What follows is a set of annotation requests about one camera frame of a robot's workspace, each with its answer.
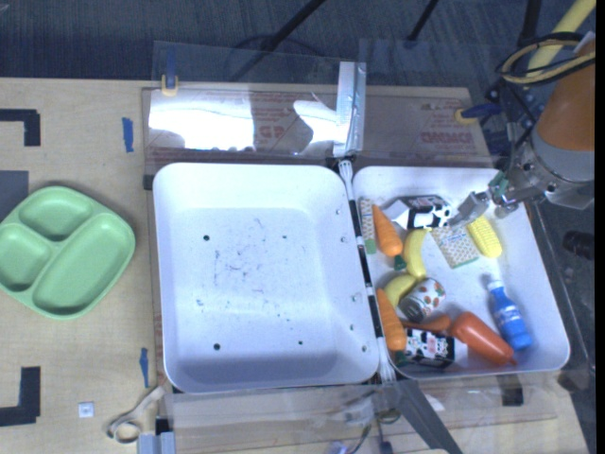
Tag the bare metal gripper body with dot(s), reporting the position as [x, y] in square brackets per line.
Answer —
[529, 182]

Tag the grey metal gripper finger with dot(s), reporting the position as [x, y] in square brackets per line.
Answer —
[470, 208]

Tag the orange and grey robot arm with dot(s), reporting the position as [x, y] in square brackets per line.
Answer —
[567, 111]

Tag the yellow corn cob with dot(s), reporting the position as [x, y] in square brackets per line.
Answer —
[486, 237]

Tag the black and white cow carton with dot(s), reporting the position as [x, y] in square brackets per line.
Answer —
[418, 213]
[430, 347]

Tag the yellow banana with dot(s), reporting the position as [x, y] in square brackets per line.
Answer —
[416, 253]
[399, 287]

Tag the white plastic tray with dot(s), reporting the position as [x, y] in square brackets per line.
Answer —
[472, 291]
[264, 277]

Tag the brown cardboard board red print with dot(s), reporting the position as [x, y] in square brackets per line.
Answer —
[439, 130]

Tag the orange carrot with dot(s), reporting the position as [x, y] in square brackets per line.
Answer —
[391, 324]
[386, 234]

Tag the white can strawberry print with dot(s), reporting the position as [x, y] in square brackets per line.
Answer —
[425, 298]

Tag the green and white packet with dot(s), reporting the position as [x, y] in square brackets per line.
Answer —
[368, 227]

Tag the blue bottle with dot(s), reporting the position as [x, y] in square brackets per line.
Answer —
[510, 317]

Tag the thin black and white rod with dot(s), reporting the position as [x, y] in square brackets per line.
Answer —
[363, 253]

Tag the orange sausage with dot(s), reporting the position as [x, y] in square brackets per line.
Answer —
[432, 324]

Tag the green divided plate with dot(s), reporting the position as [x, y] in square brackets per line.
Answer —
[71, 258]

